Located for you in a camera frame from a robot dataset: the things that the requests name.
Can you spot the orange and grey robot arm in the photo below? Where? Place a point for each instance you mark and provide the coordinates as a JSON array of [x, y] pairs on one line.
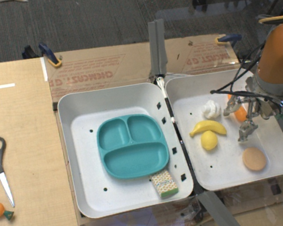
[[279, 61]]

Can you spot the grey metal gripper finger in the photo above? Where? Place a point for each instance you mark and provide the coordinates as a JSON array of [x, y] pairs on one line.
[[232, 105], [246, 130]]

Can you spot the brown cardboard board red print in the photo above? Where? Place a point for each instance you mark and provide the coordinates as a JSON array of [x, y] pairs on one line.
[[123, 64]]

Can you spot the white plastic tray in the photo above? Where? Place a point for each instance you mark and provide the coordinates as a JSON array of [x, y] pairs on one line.
[[89, 155], [225, 157]]

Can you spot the yellow banana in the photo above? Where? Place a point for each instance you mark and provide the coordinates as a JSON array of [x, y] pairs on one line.
[[208, 125]]

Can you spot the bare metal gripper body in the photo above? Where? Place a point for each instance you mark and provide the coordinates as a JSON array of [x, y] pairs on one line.
[[264, 106]]

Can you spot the small patterned yellow green carton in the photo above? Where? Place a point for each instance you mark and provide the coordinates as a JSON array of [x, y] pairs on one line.
[[164, 184]]

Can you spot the yellow lemon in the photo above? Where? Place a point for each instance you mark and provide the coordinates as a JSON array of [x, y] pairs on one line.
[[209, 140]]

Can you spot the teal divided plate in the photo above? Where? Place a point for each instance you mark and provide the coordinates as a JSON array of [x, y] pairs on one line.
[[135, 156]]

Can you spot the beige round biscuit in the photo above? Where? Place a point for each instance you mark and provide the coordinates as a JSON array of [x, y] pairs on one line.
[[254, 159]]

